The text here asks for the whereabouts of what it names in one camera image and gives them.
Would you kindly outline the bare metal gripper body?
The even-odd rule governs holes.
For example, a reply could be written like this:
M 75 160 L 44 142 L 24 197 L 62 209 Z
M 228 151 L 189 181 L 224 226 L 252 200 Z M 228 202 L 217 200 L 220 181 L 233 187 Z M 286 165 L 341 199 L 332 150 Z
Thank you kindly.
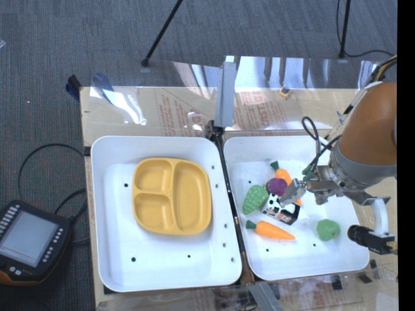
M 342 196 L 343 192 L 330 173 L 327 165 L 317 166 L 305 182 L 306 190 L 319 196 Z

